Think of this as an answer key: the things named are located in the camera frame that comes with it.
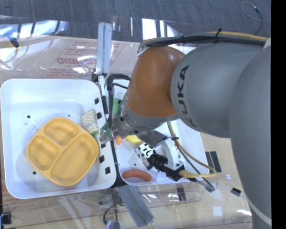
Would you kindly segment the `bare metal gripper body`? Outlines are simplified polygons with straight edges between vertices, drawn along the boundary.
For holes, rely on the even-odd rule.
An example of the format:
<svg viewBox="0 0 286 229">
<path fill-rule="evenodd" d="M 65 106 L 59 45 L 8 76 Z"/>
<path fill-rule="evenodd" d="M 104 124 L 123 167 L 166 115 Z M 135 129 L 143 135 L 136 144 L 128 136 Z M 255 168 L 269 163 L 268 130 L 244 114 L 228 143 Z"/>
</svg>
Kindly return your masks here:
<svg viewBox="0 0 286 229">
<path fill-rule="evenodd" d="M 133 120 L 129 116 L 120 116 L 113 120 L 112 137 L 125 138 L 128 135 L 136 135 L 144 143 L 157 147 L 168 139 L 167 135 L 156 130 L 163 123 L 164 120 L 161 118 L 138 116 Z"/>
</svg>

